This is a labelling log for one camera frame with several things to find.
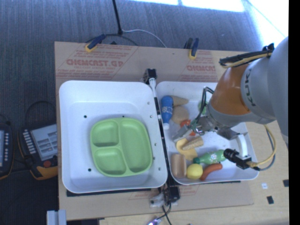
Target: dark floor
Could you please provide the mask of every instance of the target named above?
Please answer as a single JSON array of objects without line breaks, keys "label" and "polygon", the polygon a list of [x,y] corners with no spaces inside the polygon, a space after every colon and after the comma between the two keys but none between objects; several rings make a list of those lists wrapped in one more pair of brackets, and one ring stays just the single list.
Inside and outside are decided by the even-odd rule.
[{"label": "dark floor", "polygon": [[[155,34],[170,48],[183,48],[199,38],[199,49],[261,50],[248,5],[232,12],[134,0],[116,0],[124,30]],[[54,42],[85,42],[102,33],[115,34],[118,25],[112,0],[0,0],[0,114],[11,123],[15,161],[0,180],[0,225],[46,224],[46,212],[57,210],[57,177],[38,181],[22,163],[17,131],[25,123],[55,118]],[[108,36],[103,43],[163,47],[153,35],[137,31]]]}]

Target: table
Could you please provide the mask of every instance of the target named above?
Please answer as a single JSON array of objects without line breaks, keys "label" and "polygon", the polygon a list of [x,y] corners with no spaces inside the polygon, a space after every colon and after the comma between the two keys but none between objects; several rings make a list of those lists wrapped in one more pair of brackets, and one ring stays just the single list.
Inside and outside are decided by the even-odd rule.
[{"label": "table", "polygon": [[[218,60],[241,52],[198,50],[196,60],[186,49],[98,45],[93,53],[85,44],[55,43],[58,140],[60,141],[59,87],[67,80],[138,81],[146,68],[157,69],[160,81],[216,82],[224,69]],[[271,146],[262,125],[246,123],[258,161],[268,157]],[[181,188],[178,205],[169,219],[176,224],[288,224],[288,150],[277,122],[269,124],[277,141],[276,161],[255,180]],[[151,191],[105,195],[68,196],[61,177],[59,142],[59,202],[67,220],[105,218],[102,225],[147,224],[162,214],[149,207]]]}]

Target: white plastic tray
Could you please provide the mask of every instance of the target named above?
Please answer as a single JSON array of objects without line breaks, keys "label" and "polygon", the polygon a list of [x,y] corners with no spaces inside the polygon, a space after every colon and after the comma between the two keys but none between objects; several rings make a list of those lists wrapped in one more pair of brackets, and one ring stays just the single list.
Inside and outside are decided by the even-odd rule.
[{"label": "white plastic tray", "polygon": [[[157,188],[167,169],[151,88],[142,82],[67,81],[59,90],[62,181],[73,193]],[[148,130],[153,153],[149,170],[127,177],[107,177],[95,167],[90,129],[104,119],[129,117]]]},{"label": "white plastic tray", "polygon": [[[157,98],[159,102],[163,96],[173,95],[181,98],[186,98],[189,103],[184,105],[189,111],[189,119],[193,120],[199,113],[198,104],[201,102],[202,91],[204,86],[210,87],[213,90],[216,87],[216,83],[202,83],[202,82],[160,82],[157,87]],[[207,101],[211,97],[210,93],[207,93]],[[165,142],[167,146],[168,158],[171,161],[171,155],[173,153],[178,153],[176,150],[176,144],[172,140],[172,136],[179,130],[180,126],[175,124],[172,120],[170,121],[170,128],[164,130]],[[256,157],[253,151],[253,147],[247,132],[245,123],[241,123],[232,128],[234,131],[239,133],[246,133],[245,140],[247,143],[248,154],[252,156],[252,160],[256,161]],[[202,147],[196,148],[197,154],[201,156],[202,154],[210,151],[216,151],[218,149],[225,150],[226,148],[236,149],[238,148],[237,140],[227,140],[217,135],[214,132],[208,132],[202,136],[204,145]],[[222,170],[212,172],[205,181],[191,180],[188,178],[175,178],[179,184],[191,185],[200,183],[211,183],[211,182],[227,182],[236,180],[251,180],[257,177],[258,171],[253,169],[242,170],[238,168],[234,163],[226,160],[222,162]]]}]

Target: red sausage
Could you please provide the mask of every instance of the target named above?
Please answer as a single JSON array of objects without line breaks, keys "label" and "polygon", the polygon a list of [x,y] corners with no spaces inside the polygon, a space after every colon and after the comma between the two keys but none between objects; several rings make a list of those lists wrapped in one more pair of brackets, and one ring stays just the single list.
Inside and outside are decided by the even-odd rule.
[{"label": "red sausage", "polygon": [[213,171],[221,170],[223,168],[223,165],[221,163],[214,163],[209,166],[207,166],[202,173],[202,176],[200,177],[201,181],[204,181],[208,174],[210,174]]}]

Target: yellow lemon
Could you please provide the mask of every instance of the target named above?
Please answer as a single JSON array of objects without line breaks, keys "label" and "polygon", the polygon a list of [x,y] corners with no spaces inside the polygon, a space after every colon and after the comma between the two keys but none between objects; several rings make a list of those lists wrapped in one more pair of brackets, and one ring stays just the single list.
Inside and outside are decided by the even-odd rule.
[{"label": "yellow lemon", "polygon": [[203,168],[200,164],[193,163],[187,167],[187,178],[199,179],[203,174]]}]

